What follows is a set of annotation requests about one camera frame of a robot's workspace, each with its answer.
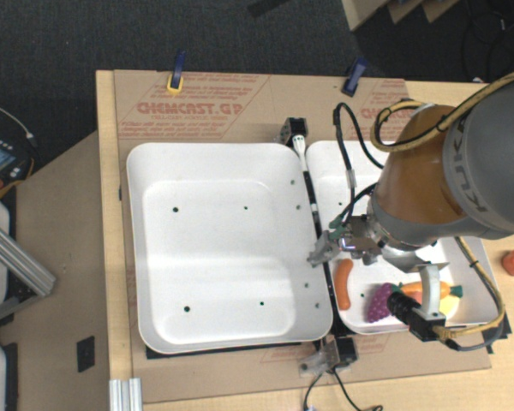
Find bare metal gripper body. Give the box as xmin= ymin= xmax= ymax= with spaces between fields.
xmin=334 ymin=215 xmax=389 ymax=261

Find orange toy sausage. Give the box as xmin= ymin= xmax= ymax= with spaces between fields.
xmin=334 ymin=258 xmax=355 ymax=312

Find purple toy grapes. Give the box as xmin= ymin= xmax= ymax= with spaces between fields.
xmin=366 ymin=282 xmax=402 ymax=325

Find orange toy carrot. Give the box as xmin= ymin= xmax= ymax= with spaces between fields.
xmin=399 ymin=280 xmax=464 ymax=302

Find thin black and white rod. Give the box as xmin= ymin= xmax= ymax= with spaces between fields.
xmin=292 ymin=134 xmax=340 ymax=313

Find white plastic tray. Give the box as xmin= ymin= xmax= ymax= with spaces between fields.
xmin=126 ymin=141 xmax=334 ymax=355
xmin=304 ymin=140 xmax=500 ymax=336

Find yellow toy banana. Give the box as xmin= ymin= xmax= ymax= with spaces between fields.
xmin=438 ymin=295 xmax=461 ymax=317

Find brown cardboard board red print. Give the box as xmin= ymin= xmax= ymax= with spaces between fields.
xmin=113 ymin=69 xmax=493 ymax=404

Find black cylinder on white bracket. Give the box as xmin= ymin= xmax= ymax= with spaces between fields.
xmin=386 ymin=261 xmax=451 ymax=343

